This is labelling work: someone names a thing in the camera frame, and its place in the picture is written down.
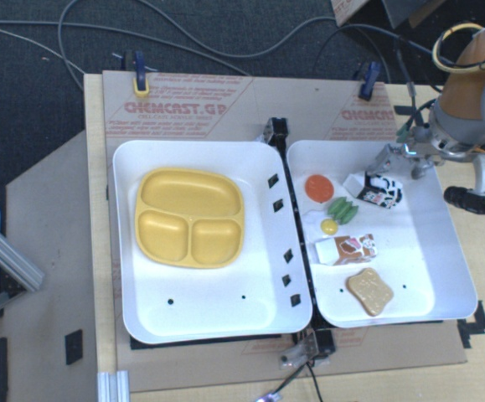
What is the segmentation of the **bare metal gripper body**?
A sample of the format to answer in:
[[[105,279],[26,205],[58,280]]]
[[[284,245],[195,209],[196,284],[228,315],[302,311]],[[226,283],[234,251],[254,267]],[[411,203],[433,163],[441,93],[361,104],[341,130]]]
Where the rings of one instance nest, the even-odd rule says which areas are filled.
[[[400,143],[405,144],[408,157],[425,159],[467,161],[474,149],[472,144],[458,141],[438,126],[402,126]]]

